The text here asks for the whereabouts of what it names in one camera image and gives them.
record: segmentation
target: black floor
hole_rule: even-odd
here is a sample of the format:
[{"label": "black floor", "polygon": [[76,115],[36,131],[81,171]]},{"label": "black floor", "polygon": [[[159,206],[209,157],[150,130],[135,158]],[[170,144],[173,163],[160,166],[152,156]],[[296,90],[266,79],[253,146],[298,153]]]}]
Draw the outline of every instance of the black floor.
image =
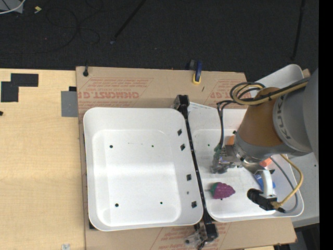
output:
[{"label": "black floor", "polygon": [[[27,0],[0,15],[0,68],[89,66],[245,72],[255,81],[288,64],[318,67],[319,0]],[[36,6],[42,8],[35,14]]]}]

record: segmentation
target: gray cable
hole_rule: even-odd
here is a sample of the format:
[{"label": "gray cable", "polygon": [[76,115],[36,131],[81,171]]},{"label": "gray cable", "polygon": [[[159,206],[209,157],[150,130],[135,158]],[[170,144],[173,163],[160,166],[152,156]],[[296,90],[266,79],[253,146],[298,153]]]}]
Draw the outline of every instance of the gray cable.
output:
[{"label": "gray cable", "polygon": [[[273,157],[271,157],[271,160],[281,170],[281,172],[283,173],[283,175],[286,177],[287,181],[289,182],[291,188],[294,189],[294,186],[292,185],[291,180],[289,179],[289,177],[287,176],[287,174],[285,173],[285,171],[283,170],[283,168],[277,163],[276,160],[274,160]],[[297,195],[297,192],[295,192],[295,198],[296,198],[296,203],[295,203],[294,207],[292,209],[290,209],[290,210],[285,210],[284,213],[291,213],[291,212],[293,212],[297,208],[297,206],[298,206],[298,195]]]}]

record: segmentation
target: empty white tray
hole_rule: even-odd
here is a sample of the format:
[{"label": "empty white tray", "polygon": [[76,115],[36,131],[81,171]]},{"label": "empty white tray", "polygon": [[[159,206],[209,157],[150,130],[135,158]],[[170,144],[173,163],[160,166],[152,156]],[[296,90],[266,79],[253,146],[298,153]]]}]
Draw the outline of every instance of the empty white tray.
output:
[{"label": "empty white tray", "polygon": [[83,122],[88,212],[98,230],[200,221],[203,208],[181,113],[92,108]]},{"label": "empty white tray", "polygon": [[[245,115],[245,109],[225,109],[223,111],[224,124],[224,142],[237,130]],[[212,165],[214,148],[220,141],[221,123],[216,109],[194,109],[189,114],[189,124],[193,138],[195,154],[198,162],[201,181],[204,189],[204,196],[209,215],[220,222],[276,218],[276,217],[294,217],[303,212],[303,200],[300,192],[297,192],[298,203],[293,212],[283,214],[271,210],[265,211],[259,205],[247,198],[247,191],[250,188],[260,190],[260,186],[253,175],[245,168],[232,168],[223,174],[212,174],[210,166]],[[293,186],[296,186],[296,180],[291,166],[279,155],[274,156],[275,160],[284,169],[291,180]],[[282,201],[290,192],[291,186],[285,176],[274,163],[269,168],[275,169],[272,179],[276,184],[274,189],[278,201]],[[235,194],[223,200],[213,199],[209,189],[216,182],[226,183],[234,188]],[[292,209],[296,204],[295,196],[288,200],[283,208]]]}]

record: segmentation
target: yellow cable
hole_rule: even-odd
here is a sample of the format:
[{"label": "yellow cable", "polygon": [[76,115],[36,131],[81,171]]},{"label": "yellow cable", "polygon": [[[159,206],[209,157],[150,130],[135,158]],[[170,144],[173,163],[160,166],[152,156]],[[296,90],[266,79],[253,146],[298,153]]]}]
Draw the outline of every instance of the yellow cable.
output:
[{"label": "yellow cable", "polygon": [[296,170],[297,172],[300,174],[300,181],[299,183],[296,185],[296,187],[291,191],[290,194],[288,194],[286,196],[285,199],[283,199],[281,202],[271,202],[272,206],[275,208],[275,209],[278,209],[279,207],[281,207],[287,200],[289,200],[294,194],[295,192],[297,192],[297,190],[301,187],[302,183],[303,183],[303,173],[302,171],[293,163],[291,162],[290,159],[288,159],[285,155],[281,155],[281,157],[284,158],[284,160],[286,162],[288,162],[289,164],[291,164]]},{"label": "yellow cable", "polygon": [[303,87],[305,87],[307,85],[307,83],[308,83],[307,81],[306,82],[302,82],[302,83],[300,83],[298,85],[295,85],[295,86],[293,86],[291,88],[288,88],[288,89],[286,89],[286,90],[284,90],[282,92],[279,92],[279,93],[276,93],[276,94],[272,94],[270,97],[265,97],[265,98],[259,99],[257,101],[242,101],[236,95],[234,95],[235,93],[237,94],[241,89],[243,89],[245,87],[245,86],[241,85],[241,86],[235,88],[235,90],[233,91],[233,100],[235,102],[241,104],[241,105],[257,105],[257,104],[261,104],[261,103],[263,103],[265,101],[268,101],[270,99],[275,99],[275,98],[280,97],[281,95],[284,95],[284,94],[293,92],[295,90],[298,90],[300,88],[303,88]]}]

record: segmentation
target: white cable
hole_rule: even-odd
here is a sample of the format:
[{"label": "white cable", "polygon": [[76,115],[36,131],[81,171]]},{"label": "white cable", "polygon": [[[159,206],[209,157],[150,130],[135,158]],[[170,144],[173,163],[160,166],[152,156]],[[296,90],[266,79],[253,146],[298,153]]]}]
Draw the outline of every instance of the white cable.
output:
[{"label": "white cable", "polygon": [[8,11],[0,12],[0,14],[5,14],[5,13],[15,11],[16,9],[20,8],[23,5],[24,2],[25,2],[25,0],[22,0],[21,4],[19,4],[17,7],[13,8],[11,10],[8,10]]}]

